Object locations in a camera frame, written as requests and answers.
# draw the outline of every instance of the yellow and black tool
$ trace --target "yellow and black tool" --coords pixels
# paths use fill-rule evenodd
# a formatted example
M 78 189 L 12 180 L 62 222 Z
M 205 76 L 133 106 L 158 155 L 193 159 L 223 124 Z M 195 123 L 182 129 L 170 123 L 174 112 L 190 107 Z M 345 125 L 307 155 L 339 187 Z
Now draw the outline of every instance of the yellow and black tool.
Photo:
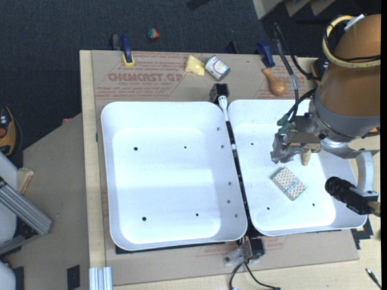
M 5 156 L 12 154 L 16 145 L 16 124 L 10 110 L 0 106 L 0 152 Z

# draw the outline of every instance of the white can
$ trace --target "white can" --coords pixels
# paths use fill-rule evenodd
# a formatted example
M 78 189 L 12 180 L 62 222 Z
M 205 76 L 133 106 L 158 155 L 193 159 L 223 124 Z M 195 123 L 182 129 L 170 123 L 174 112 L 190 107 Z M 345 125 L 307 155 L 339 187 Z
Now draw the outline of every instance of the white can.
M 212 56 L 206 63 L 206 70 L 217 80 L 222 80 L 230 72 L 230 68 L 216 55 Z

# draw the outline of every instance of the small red and green object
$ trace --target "small red and green object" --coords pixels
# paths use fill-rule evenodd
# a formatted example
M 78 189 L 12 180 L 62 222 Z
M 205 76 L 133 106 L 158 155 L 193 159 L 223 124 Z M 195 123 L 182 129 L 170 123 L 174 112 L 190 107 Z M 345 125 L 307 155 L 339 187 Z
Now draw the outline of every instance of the small red and green object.
M 152 28 L 148 31 L 148 39 L 158 39 L 160 37 L 159 33 L 155 28 Z

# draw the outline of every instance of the yellow block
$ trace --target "yellow block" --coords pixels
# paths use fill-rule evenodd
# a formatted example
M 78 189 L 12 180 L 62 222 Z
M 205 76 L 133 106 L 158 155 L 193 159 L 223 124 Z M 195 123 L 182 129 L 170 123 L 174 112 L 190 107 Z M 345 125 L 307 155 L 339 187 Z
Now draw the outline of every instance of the yellow block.
M 204 63 L 193 55 L 187 58 L 186 72 L 191 72 L 198 75 L 204 75 Z

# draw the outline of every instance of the black carpet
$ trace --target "black carpet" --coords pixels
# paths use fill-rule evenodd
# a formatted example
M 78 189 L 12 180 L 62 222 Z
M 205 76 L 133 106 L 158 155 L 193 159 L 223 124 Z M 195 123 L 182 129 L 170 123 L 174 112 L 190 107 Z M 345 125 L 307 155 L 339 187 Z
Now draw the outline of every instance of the black carpet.
M 112 33 L 127 34 L 132 50 L 222 53 L 232 40 L 252 54 L 265 39 L 277 54 L 277 22 L 295 54 L 317 57 L 327 22 L 361 12 L 380 13 L 381 0 L 337 0 L 319 16 L 306 6 L 292 18 L 279 4 L 261 21 L 252 0 L 0 0 L 0 104 L 26 148 L 81 112 L 79 50 L 107 50 Z

